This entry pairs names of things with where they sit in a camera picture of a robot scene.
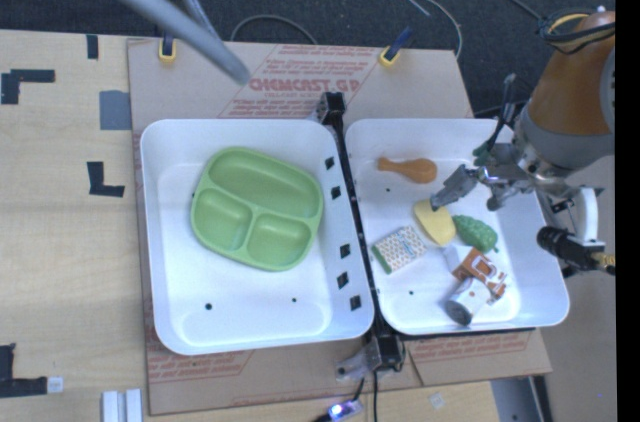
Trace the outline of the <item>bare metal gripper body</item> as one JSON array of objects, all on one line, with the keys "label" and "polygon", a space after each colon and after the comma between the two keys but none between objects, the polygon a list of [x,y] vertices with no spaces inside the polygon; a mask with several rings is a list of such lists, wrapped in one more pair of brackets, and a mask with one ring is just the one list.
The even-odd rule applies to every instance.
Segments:
[{"label": "bare metal gripper body", "polygon": [[570,171],[540,156],[531,144],[494,143],[473,151],[476,178],[495,194],[539,190],[563,195],[570,189]]}]

